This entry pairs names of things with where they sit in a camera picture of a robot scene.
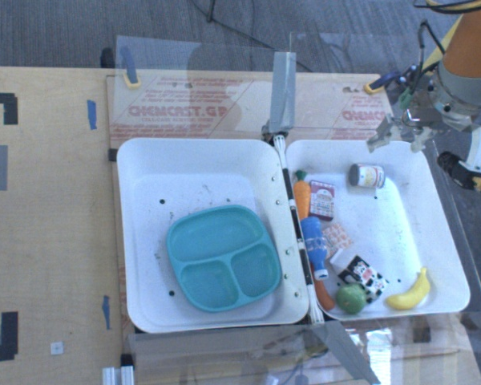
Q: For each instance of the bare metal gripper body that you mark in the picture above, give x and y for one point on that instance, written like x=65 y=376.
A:
x=423 y=118

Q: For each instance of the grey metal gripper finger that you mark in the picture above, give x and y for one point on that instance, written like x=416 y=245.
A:
x=385 y=132
x=420 y=140

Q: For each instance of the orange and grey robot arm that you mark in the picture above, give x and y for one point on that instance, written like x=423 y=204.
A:
x=467 y=42

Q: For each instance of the small white can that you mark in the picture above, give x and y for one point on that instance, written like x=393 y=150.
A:
x=369 y=176

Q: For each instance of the white plastic tray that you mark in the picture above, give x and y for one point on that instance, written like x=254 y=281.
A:
x=208 y=175
x=401 y=223

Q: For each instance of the red and white carton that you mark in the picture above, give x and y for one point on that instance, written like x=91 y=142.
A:
x=322 y=201

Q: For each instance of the orange carrot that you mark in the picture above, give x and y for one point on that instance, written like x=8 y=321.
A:
x=302 y=197

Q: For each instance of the pink patterned packet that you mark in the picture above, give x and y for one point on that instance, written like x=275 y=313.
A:
x=338 y=237

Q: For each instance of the blue bottle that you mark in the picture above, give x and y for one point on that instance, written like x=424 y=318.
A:
x=314 y=243

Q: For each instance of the cow print milk carton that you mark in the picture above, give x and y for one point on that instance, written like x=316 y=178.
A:
x=362 y=275

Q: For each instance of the yellow banana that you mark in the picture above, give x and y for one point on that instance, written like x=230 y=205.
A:
x=413 y=295

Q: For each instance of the green apple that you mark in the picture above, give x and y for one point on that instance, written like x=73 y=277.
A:
x=350 y=299

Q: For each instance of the brown cardboard board red print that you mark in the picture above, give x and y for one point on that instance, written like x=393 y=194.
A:
x=192 y=106

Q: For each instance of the teal divided plate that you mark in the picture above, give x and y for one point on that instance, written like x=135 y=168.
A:
x=220 y=255

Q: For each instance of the black cylinder on white bracket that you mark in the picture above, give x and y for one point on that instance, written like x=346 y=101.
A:
x=459 y=171

